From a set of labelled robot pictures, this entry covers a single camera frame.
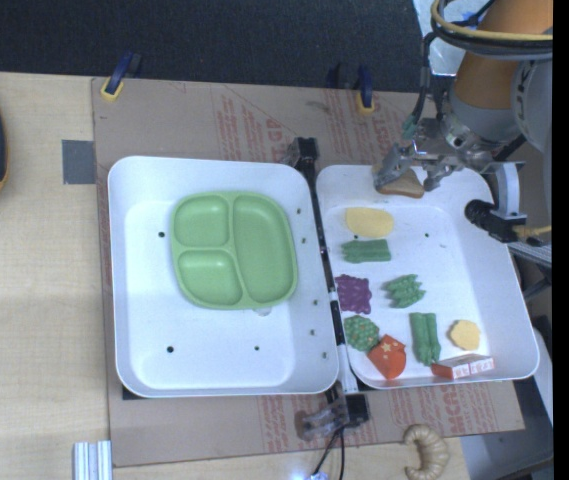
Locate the red and white carton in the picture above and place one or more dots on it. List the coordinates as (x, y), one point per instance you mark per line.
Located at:
(461, 367)

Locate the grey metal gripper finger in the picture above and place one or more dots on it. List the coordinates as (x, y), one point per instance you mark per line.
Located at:
(393, 165)
(439, 170)

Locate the brown bread slice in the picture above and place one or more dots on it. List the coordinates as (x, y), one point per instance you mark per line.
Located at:
(406, 187)

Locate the brown cardboard board red print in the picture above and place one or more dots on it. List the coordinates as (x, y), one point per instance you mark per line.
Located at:
(174, 118)

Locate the white plastic tray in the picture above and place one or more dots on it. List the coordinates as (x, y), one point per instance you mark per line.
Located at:
(214, 353)
(469, 278)

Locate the green asparagus bundle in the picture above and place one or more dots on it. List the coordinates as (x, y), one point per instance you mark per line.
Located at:
(425, 339)
(366, 251)

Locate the large yellow potato chip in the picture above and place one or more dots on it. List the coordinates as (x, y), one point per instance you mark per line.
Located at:
(369, 222)

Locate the green pea pods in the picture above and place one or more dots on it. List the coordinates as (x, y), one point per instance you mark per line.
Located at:
(405, 291)

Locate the beige croissant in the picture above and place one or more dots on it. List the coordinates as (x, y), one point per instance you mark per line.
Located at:
(434, 450)

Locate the thin black and white rod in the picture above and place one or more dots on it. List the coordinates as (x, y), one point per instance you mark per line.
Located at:
(325, 263)

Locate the green broccoli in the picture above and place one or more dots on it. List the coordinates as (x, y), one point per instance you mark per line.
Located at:
(360, 333)

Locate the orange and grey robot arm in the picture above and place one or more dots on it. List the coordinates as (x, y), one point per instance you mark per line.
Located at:
(489, 58)

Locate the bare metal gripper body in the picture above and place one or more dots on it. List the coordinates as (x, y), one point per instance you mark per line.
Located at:
(456, 150)

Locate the purple grapes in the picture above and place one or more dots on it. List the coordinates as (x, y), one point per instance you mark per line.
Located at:
(354, 294)

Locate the black cylinder on white bracket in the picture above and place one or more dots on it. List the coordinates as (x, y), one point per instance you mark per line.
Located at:
(499, 220)

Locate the green divided plate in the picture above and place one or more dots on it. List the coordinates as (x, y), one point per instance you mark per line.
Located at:
(261, 248)

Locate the small yellow potato chip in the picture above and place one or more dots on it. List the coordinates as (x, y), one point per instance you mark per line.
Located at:
(464, 335)

